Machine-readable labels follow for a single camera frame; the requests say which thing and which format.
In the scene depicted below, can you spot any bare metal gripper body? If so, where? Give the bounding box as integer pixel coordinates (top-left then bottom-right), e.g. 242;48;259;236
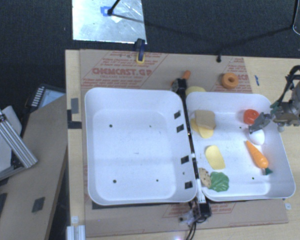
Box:
270;100;300;129

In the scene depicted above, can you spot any white egg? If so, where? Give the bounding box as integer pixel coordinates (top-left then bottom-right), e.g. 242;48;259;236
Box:
248;129;266;145

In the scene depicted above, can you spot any red tomato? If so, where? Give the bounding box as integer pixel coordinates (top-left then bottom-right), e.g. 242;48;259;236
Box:
243;108;261;125

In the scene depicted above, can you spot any orange carrot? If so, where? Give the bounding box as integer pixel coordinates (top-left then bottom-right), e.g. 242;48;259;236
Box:
245;139;274;176

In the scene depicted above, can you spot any white plastic tray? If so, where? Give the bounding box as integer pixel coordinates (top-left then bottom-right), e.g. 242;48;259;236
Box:
84;86;199;207
185;91;297;202

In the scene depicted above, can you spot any yellow oval slice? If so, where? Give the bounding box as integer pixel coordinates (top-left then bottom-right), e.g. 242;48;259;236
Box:
204;144;226;171

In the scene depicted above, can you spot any tan bread slice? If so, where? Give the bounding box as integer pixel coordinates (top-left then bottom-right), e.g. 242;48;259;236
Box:
194;109;217;130

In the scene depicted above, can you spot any yellow cheese slice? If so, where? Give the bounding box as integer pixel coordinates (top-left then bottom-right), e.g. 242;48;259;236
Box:
190;118;215;140

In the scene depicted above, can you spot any orange doughnut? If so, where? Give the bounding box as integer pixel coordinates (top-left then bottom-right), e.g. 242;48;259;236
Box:
219;72;240;90

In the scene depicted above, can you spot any green lettuce leaf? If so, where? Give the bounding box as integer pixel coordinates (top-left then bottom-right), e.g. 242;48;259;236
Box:
207;171;231;193

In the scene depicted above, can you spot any thin black and white rod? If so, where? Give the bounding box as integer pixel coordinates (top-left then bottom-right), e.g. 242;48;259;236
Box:
178;83;206;211

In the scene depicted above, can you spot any pale yellow round slice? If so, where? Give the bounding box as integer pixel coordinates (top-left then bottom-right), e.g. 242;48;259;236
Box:
185;85;207;97

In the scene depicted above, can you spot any brown chocolate chip biscuit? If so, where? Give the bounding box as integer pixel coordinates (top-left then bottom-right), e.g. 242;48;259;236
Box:
198;167;212;188

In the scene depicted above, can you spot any brown cardboard board red print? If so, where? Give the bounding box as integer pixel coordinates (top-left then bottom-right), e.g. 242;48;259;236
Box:
78;49;290;238

